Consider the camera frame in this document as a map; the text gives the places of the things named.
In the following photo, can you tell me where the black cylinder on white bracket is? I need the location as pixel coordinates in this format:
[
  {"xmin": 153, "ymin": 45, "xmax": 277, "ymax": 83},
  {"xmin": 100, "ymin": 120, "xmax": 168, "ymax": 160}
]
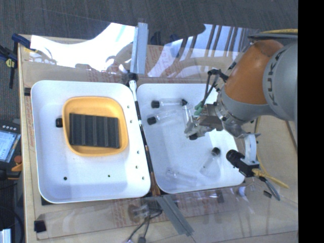
[{"xmin": 226, "ymin": 132, "xmax": 261, "ymax": 178}]

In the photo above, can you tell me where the clear plastic bottle black cap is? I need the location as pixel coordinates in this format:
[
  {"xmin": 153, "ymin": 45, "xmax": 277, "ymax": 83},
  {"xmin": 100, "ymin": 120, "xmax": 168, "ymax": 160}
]
[
  {"xmin": 147, "ymin": 111, "xmax": 178, "ymax": 126},
  {"xmin": 199, "ymin": 147, "xmax": 222, "ymax": 177},
  {"xmin": 150, "ymin": 98, "xmax": 183, "ymax": 109},
  {"xmin": 181, "ymin": 104, "xmax": 199, "ymax": 141}
]

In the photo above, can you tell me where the yellow rectangular bowl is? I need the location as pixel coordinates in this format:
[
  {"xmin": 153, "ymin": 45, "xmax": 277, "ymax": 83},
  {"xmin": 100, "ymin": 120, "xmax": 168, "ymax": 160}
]
[{"xmin": 61, "ymin": 96, "xmax": 130, "ymax": 157}]

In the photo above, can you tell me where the black ribbed rack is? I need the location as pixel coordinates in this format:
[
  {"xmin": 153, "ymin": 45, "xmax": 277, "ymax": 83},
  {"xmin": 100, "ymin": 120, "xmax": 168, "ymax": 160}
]
[{"xmin": 68, "ymin": 113, "xmax": 120, "ymax": 149}]

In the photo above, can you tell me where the clear plastic bottle without cap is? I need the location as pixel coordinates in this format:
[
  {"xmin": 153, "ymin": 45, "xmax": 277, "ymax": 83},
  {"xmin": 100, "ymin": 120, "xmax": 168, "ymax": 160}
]
[{"xmin": 165, "ymin": 169, "xmax": 198, "ymax": 185}]

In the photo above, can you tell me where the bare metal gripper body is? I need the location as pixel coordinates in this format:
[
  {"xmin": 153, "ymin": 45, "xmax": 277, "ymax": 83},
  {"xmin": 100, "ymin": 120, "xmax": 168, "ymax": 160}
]
[{"xmin": 199, "ymin": 103, "xmax": 246, "ymax": 137}]

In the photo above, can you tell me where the black block with thin wires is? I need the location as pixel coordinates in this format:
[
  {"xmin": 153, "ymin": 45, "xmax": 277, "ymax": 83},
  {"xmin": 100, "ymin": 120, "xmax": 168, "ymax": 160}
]
[{"xmin": 144, "ymin": 198, "xmax": 163, "ymax": 213}]

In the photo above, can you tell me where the thin black and white rod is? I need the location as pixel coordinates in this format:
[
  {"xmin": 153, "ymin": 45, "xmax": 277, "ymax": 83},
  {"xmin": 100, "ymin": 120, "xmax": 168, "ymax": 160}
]
[{"xmin": 128, "ymin": 79, "xmax": 160, "ymax": 196}]

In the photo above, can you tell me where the white plastic tray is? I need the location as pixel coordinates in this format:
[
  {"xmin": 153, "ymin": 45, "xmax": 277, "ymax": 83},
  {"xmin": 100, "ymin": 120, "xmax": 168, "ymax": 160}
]
[
  {"xmin": 30, "ymin": 79, "xmax": 152, "ymax": 204},
  {"xmin": 136, "ymin": 83, "xmax": 246, "ymax": 195}
]

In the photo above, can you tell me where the brown cardboard board red print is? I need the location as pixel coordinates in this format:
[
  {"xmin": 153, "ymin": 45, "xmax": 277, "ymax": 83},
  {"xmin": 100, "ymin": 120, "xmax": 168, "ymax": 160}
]
[{"xmin": 18, "ymin": 35, "xmax": 256, "ymax": 239}]

